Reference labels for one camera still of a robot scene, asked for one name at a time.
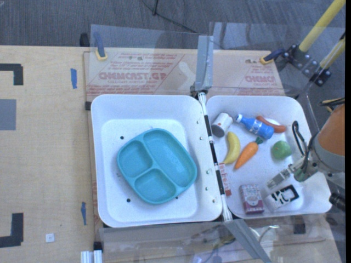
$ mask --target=white tray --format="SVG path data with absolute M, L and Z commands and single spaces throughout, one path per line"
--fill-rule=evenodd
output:
M 301 153 L 291 128 L 293 121 L 298 121 L 299 131 L 307 143 L 311 137 L 303 109 L 296 100 L 285 96 L 214 96 L 207 102 L 207 112 L 210 123 L 215 120 L 218 114 L 225 112 L 233 116 L 233 118 L 238 113 L 251 118 L 262 115 L 272 123 L 287 126 L 287 130 L 284 133 L 274 133 L 272 138 L 260 144 L 256 155 L 238 170 L 233 170 L 234 164 L 226 165 L 232 192 L 232 195 L 227 197 L 227 204 L 233 214 L 240 218 L 249 219 L 325 213 L 331 209 L 332 205 L 329 202 L 331 192 L 322 173 L 316 173 L 302 183 L 290 176 L 288 180 L 285 180 L 272 190 L 268 190 L 266 186 L 268 180 L 287 168 L 290 163 L 296 162 L 301 158 Z M 229 131 L 234 132 L 239 137 L 242 149 L 257 137 L 247 131 L 242 124 L 236 122 L 230 126 Z M 226 136 L 222 138 L 213 136 L 213 138 L 218 162 L 221 162 L 227 154 L 228 142 Z M 274 160 L 270 152 L 271 147 L 279 140 L 287 141 L 292 148 L 292 155 L 283 161 Z M 265 207 L 265 212 L 262 214 L 247 215 L 244 212 L 239 194 L 239 186 L 242 184 L 258 184 L 262 198 L 292 184 L 299 194 L 299 199 L 279 208 L 273 213 Z
M 92 102 L 98 211 L 111 227 L 212 221 L 222 212 L 201 105 L 190 96 L 101 95 Z M 119 149 L 142 132 L 162 128 L 187 149 L 195 183 L 164 204 L 144 202 L 117 168 Z

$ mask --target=bottle label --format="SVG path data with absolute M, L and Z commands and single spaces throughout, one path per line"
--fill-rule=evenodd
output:
M 259 121 L 259 120 L 255 120 L 251 126 L 251 129 L 249 131 L 251 131 L 252 133 L 254 134 L 257 134 L 259 129 L 261 128 L 262 126 L 262 122 Z

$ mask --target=wooden table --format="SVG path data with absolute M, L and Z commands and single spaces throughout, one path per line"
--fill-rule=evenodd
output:
M 23 214 L 24 220 L 22 241 L 0 248 L 1 262 L 79 262 L 81 251 L 93 250 L 91 136 L 89 140 L 84 105 L 83 54 L 88 50 L 0 46 L 0 64 L 23 67 L 23 85 L 14 85 L 11 71 L 0 71 L 0 104 L 1 100 L 15 102 L 14 129 L 0 128 L 0 243 L 3 237 L 15 236 L 14 214 Z M 72 82 L 75 71 L 77 88 Z M 317 257 L 324 260 L 319 262 L 331 262 L 331 258 L 341 262 L 329 226 L 323 230 L 323 240 L 299 245 L 292 241 L 265 250 L 284 262 L 305 262 L 304 258 L 310 262 Z M 46 242 L 50 234 L 54 242 Z M 188 261 L 179 257 L 172 262 Z

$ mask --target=hot dog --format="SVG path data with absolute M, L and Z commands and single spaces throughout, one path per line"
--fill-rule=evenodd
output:
M 276 125 L 276 124 L 272 124 L 270 122 L 268 122 L 265 118 L 263 118 L 262 116 L 257 116 L 256 117 L 257 120 L 261 121 L 262 123 L 269 125 L 271 127 L 274 128 L 274 132 L 275 133 L 283 133 L 286 131 L 286 126 L 284 125 Z

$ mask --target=yellow pole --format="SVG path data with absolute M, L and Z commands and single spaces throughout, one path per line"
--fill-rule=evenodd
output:
M 346 46 L 346 36 L 339 40 L 339 42 L 334 46 L 330 53 L 325 56 L 320 62 L 320 67 L 324 70 L 328 69 L 332 63 L 345 51 Z
M 308 33 L 305 39 L 299 45 L 299 50 L 306 53 L 311 45 L 316 41 L 318 36 L 323 32 L 325 27 L 332 21 L 336 14 L 345 5 L 346 0 L 334 0 L 316 25 Z

